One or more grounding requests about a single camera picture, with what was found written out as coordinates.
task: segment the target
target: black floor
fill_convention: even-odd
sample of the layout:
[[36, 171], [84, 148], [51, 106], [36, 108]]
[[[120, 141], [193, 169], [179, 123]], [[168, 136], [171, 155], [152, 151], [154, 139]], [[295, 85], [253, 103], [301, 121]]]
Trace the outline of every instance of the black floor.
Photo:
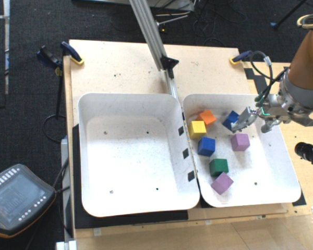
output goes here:
[[[167, 24], [161, 37], [165, 44], [258, 50], [273, 62], [289, 63], [307, 33], [296, 21], [313, 14], [313, 0], [300, 6], [277, 30], [270, 22], [281, 20], [299, 1], [201, 0], [195, 14]], [[0, 172], [22, 163], [52, 184], [61, 168], [61, 148], [44, 135], [42, 125], [56, 111], [59, 78], [38, 63], [37, 51], [46, 45], [61, 57], [60, 43], [69, 39], [145, 40], [130, 6], [71, 0], [10, 0], [10, 4], [9, 94], [0, 108]], [[65, 114], [64, 98], [61, 114]], [[61, 139], [66, 134], [65, 121], [50, 122], [48, 130]], [[33, 228], [12, 239], [0, 238], [0, 249], [26, 249], [31, 238], [29, 249], [54, 249], [56, 242], [64, 240], [58, 209], [56, 201]]]

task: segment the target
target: cube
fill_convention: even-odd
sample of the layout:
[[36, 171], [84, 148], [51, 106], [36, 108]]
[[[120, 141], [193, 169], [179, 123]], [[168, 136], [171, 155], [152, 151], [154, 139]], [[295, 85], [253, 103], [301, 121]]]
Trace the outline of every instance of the cube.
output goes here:
[[231, 123], [235, 123], [239, 119], [239, 114], [237, 112], [234, 112], [233, 110], [228, 115], [228, 117], [223, 122], [223, 125], [228, 128], [230, 131], [232, 131]]
[[211, 187], [219, 194], [222, 195], [233, 184], [233, 180], [225, 173], [221, 173], [218, 178], [211, 184]]
[[216, 118], [212, 114], [212, 112], [208, 109], [208, 110], [205, 110], [204, 112], [200, 113], [197, 116], [196, 120], [204, 121], [205, 127], [209, 127], [216, 121]]
[[236, 133], [231, 137], [233, 151], [244, 151], [250, 146], [249, 137], [246, 133]]
[[188, 126], [188, 131], [191, 139], [200, 139], [207, 132], [204, 121], [202, 120], [193, 120]]
[[210, 164], [210, 174], [212, 177], [218, 177], [221, 173], [228, 173], [227, 159], [215, 158]]
[[203, 136], [198, 142], [198, 155], [212, 156], [215, 151], [215, 139]]

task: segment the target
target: blue cube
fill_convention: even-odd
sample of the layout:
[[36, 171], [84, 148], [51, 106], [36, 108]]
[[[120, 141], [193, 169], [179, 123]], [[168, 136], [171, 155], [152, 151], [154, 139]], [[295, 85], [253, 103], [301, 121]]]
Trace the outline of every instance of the blue cube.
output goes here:
[[198, 142], [198, 155], [212, 156], [215, 151], [215, 139], [202, 137]]
[[223, 122], [223, 125], [228, 128], [230, 131], [232, 131], [231, 123], [237, 122], [239, 119], [239, 114], [237, 112], [232, 112], [229, 114], [229, 116], [226, 118], [226, 120]]

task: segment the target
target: empty white tray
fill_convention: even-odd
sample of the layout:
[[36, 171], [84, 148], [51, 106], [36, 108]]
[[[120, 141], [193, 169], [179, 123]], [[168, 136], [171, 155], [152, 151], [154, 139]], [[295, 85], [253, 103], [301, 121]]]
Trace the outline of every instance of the empty white tray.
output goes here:
[[78, 102], [82, 204], [95, 217], [196, 206], [182, 109], [169, 94], [88, 93]]
[[[279, 126], [268, 133], [261, 132], [264, 121], [260, 118], [242, 130], [249, 136], [250, 147], [234, 152], [231, 146], [233, 133], [222, 123], [231, 113], [239, 115], [246, 106], [255, 109], [256, 95], [246, 94], [192, 94], [185, 97], [183, 109], [187, 124], [207, 109], [216, 117], [207, 128], [207, 137], [215, 139], [215, 152], [211, 157], [198, 155], [198, 141], [192, 140], [194, 160], [200, 192], [213, 207], [288, 203], [299, 199], [300, 186]], [[209, 162], [214, 158], [227, 159], [228, 176], [234, 181], [219, 195], [210, 185]]]

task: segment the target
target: screen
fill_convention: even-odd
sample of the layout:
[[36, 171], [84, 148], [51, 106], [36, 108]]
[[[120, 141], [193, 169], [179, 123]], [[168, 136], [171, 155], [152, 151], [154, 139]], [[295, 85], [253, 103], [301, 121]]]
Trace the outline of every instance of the screen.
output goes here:
[[19, 218], [45, 191], [23, 174], [0, 187], [0, 219], [10, 224]]

